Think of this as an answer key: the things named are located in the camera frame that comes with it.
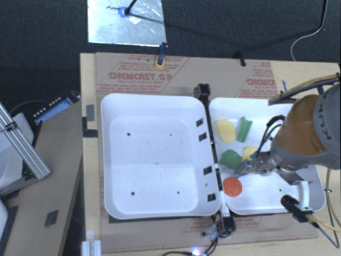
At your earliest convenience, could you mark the small yellow oval toy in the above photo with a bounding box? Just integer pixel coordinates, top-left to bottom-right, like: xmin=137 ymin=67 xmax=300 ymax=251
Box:
xmin=241 ymin=146 xmax=259 ymax=162

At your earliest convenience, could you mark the large yellow oval toy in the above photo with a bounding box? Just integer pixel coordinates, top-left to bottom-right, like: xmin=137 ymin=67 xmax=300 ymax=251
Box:
xmin=216 ymin=119 xmax=236 ymax=144

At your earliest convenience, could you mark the white plastic tray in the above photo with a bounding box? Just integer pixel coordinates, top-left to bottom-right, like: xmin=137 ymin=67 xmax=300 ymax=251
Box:
xmin=208 ymin=97 xmax=327 ymax=215
xmin=100 ymin=93 xmax=222 ymax=220

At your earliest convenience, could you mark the thin black and white rod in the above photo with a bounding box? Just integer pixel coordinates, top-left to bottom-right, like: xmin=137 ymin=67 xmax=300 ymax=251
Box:
xmin=201 ymin=94 xmax=230 ymax=219

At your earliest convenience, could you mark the green leaf-shaped toy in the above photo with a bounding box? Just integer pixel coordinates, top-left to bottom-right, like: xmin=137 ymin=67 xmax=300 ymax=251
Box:
xmin=219 ymin=149 xmax=244 ymax=171

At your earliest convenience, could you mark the long green toy vegetable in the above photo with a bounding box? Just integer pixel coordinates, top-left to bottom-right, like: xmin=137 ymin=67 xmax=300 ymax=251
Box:
xmin=237 ymin=116 xmax=253 ymax=143

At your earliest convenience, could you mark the orange round toy slice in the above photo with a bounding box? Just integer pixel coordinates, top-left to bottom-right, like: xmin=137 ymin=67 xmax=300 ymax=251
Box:
xmin=222 ymin=177 xmax=243 ymax=197

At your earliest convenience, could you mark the black cylinder on white bracket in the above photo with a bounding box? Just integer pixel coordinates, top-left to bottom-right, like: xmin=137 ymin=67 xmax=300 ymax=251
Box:
xmin=280 ymin=180 xmax=314 ymax=223

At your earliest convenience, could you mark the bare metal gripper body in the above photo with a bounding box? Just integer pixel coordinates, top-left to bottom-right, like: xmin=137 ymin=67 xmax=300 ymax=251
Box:
xmin=248 ymin=151 xmax=281 ymax=175

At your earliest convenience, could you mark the brown cardboard board, red print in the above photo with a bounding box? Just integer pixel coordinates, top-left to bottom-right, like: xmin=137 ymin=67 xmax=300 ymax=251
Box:
xmin=95 ymin=52 xmax=319 ymax=253

